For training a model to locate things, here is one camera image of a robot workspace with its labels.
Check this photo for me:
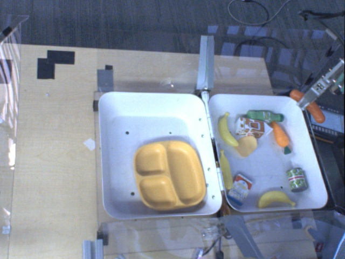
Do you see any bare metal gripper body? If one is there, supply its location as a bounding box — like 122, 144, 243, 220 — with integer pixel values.
324, 58, 345, 88

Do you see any orange sausage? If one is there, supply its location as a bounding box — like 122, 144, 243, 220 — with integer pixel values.
289, 89, 326, 125

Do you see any orange carrot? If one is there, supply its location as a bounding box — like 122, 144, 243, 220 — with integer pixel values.
270, 120, 293, 155

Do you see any green bottle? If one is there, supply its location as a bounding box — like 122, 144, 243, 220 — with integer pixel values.
246, 110, 285, 124

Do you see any brown and white carton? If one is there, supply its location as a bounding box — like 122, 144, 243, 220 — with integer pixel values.
235, 117, 274, 140

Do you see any white plastic tray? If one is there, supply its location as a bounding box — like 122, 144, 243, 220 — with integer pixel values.
98, 91, 223, 221
208, 93, 329, 214

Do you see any green and white can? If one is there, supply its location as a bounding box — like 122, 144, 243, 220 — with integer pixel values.
286, 167, 308, 193

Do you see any yellow banana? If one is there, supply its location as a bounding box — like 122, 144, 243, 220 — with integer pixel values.
258, 190, 296, 209
217, 111, 240, 148
219, 149, 234, 191

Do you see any thin black and white rod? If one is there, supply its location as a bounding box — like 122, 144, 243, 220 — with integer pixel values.
201, 90, 226, 199

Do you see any red, white and blue carton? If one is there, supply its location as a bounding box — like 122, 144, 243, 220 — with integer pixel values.
226, 173, 253, 207

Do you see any yellow divided plate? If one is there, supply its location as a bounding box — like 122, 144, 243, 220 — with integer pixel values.
133, 140, 208, 212

